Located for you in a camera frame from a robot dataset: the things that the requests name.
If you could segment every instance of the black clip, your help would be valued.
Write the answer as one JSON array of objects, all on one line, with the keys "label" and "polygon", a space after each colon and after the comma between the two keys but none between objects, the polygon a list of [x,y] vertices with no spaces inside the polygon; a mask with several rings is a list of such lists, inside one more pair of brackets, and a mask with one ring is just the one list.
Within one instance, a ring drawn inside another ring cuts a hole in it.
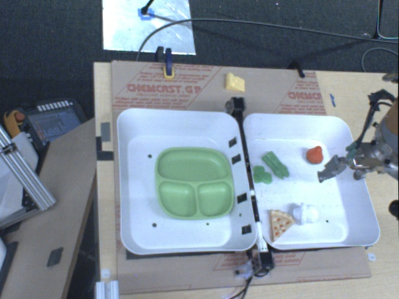
[{"label": "black clip", "polygon": [[155,62],[163,62],[163,47],[158,47],[155,51]]},{"label": "black clip", "polygon": [[287,69],[296,69],[298,71],[299,77],[304,78],[305,73],[302,70],[302,67],[300,66],[299,62],[293,60],[289,65]]}]

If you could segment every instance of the blue clamp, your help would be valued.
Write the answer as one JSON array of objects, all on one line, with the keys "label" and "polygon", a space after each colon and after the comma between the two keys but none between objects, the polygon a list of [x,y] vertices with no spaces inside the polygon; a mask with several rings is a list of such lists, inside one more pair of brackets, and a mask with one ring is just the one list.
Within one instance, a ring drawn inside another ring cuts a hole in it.
[{"label": "blue clamp", "polygon": [[143,14],[142,10],[139,8],[137,10],[138,16],[140,17],[141,20],[143,21],[148,21],[154,18],[154,10],[153,9],[148,9],[147,14]]},{"label": "blue clamp", "polygon": [[175,77],[175,71],[172,66],[172,49],[167,48],[165,50],[165,66],[163,68],[163,75],[167,79],[172,79]]}]

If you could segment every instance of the white toy object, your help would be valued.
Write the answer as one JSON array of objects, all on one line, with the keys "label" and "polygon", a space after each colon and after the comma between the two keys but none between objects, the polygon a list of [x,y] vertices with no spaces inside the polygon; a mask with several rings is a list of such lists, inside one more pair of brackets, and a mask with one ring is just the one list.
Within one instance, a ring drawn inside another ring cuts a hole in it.
[{"label": "white toy object", "polygon": [[301,203],[292,210],[292,215],[299,225],[311,224],[319,219],[319,211],[315,206]]}]

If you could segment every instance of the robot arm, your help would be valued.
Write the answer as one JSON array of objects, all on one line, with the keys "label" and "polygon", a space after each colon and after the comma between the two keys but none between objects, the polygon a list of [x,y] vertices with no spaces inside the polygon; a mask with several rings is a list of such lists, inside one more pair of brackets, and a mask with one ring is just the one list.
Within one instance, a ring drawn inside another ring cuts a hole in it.
[{"label": "robot arm", "polygon": [[[387,74],[383,79],[398,83],[398,74]],[[324,170],[317,172],[320,183],[340,174],[347,166],[355,171],[353,174],[355,179],[364,178],[367,173],[374,171],[378,174],[387,173],[398,179],[398,98],[395,99],[385,90],[372,93],[368,98],[370,109],[362,133],[356,141],[346,147],[348,153],[345,157],[333,156]],[[373,124],[376,128],[373,140],[363,143],[363,137],[370,128],[374,113],[379,111],[380,105],[388,105],[390,109],[379,124]],[[396,204],[391,204],[390,211],[394,207],[395,216],[398,217],[398,201],[393,203]]]}]

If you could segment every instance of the silver metal bar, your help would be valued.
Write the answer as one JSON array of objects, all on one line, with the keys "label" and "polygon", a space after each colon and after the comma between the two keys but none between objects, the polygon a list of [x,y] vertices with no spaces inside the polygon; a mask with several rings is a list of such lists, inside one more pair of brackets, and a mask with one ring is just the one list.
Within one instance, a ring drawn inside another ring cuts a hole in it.
[{"label": "silver metal bar", "polygon": [[18,148],[14,146],[1,125],[0,156],[41,211],[55,204],[53,195],[44,187],[37,174],[26,163],[22,154],[18,151]]},{"label": "silver metal bar", "polygon": [[0,221],[0,230],[5,229],[11,225],[16,224],[17,222],[23,221],[34,214],[37,214],[40,210],[32,209],[31,211],[27,212],[24,208],[16,211],[15,213],[7,216],[3,220]]},{"label": "silver metal bar", "polygon": [[119,282],[97,282],[95,284],[95,299],[119,299]]}]

